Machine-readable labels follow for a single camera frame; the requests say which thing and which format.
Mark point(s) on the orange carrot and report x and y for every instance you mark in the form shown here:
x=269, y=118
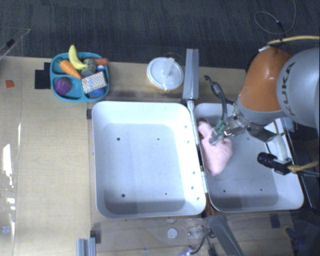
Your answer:
x=69, y=68

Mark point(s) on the orange sausage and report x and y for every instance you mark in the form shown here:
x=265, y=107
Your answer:
x=102, y=61

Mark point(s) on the blue round cap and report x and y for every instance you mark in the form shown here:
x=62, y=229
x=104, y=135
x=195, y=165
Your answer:
x=97, y=93

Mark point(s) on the purple grapes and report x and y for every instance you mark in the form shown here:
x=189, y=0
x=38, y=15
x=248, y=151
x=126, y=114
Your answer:
x=62, y=86

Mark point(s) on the white plastic tray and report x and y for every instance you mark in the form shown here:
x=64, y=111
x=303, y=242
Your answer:
x=247, y=180
x=147, y=160

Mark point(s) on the black cylinder on white bracket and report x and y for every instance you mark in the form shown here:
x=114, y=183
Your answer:
x=271, y=161

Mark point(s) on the blue divided plate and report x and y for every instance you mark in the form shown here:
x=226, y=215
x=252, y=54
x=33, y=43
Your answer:
x=76, y=93

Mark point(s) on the pink cloth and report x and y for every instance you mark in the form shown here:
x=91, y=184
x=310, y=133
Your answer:
x=216, y=155

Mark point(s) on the small white and blue bottle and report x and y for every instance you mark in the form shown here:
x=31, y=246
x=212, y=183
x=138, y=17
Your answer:
x=100, y=68

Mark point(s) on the yellow banana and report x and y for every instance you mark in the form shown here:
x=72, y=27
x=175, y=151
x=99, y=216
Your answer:
x=74, y=60

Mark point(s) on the small grey can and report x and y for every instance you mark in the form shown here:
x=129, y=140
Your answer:
x=89, y=67

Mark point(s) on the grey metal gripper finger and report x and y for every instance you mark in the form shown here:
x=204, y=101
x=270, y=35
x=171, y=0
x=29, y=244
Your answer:
x=213, y=140
x=230, y=132

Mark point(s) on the white lidded round container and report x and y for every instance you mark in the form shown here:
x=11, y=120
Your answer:
x=165, y=73

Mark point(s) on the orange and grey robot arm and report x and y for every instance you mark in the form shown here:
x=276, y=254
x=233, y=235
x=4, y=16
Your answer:
x=262, y=85

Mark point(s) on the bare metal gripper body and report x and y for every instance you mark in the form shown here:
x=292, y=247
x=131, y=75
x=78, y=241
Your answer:
x=240, y=125

